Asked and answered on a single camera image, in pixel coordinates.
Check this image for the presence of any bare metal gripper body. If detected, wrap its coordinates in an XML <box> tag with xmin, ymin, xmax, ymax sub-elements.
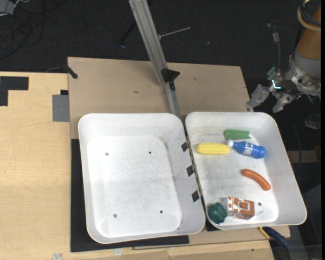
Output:
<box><xmin>268</xmin><ymin>62</ymin><xmax>322</xmax><ymax>101</ymax></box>

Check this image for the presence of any green corn husk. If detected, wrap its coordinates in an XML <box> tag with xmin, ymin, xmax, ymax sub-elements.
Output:
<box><xmin>223</xmin><ymin>128</ymin><xmax>252</xmax><ymax>141</ymax></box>

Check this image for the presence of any blue bottle with white cap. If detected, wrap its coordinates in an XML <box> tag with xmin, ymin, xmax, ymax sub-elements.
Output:
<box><xmin>226</xmin><ymin>139</ymin><xmax>267</xmax><ymax>159</ymax></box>

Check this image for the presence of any yellow corn cob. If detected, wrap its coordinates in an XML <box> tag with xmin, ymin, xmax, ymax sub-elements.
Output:
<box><xmin>196</xmin><ymin>142</ymin><xmax>231</xmax><ymax>156</ymax></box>

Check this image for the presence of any orange sausage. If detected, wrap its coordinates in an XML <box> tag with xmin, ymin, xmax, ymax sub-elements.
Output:
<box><xmin>241</xmin><ymin>168</ymin><xmax>272</xmax><ymax>192</ymax></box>

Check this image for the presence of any white plastic tray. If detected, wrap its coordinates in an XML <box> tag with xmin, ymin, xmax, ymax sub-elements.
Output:
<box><xmin>77</xmin><ymin>112</ymin><xmax>207</xmax><ymax>245</ymax></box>
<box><xmin>184</xmin><ymin>111</ymin><xmax>308</xmax><ymax>231</ymax></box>

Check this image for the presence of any brown and white carton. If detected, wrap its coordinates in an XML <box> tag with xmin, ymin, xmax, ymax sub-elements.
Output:
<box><xmin>221</xmin><ymin>196</ymin><xmax>264</xmax><ymax>221</ymax></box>

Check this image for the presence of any green bell pepper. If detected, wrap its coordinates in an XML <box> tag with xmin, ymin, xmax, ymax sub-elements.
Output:
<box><xmin>207</xmin><ymin>201</ymin><xmax>229</xmax><ymax>225</ymax></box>

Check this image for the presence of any brown cardboard board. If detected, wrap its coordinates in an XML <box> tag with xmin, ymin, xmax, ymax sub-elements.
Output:
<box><xmin>67</xmin><ymin>56</ymin><xmax>291</xmax><ymax>252</ymax></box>

